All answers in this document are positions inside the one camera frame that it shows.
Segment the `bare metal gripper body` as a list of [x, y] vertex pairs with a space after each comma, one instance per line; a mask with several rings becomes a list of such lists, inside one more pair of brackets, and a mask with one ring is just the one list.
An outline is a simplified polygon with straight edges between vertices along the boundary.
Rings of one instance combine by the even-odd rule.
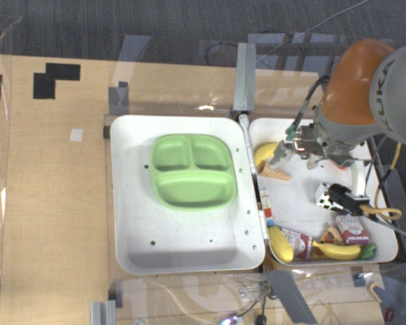
[[299, 155], [324, 156], [323, 148], [315, 137], [314, 124], [302, 125], [293, 137], [293, 151]]

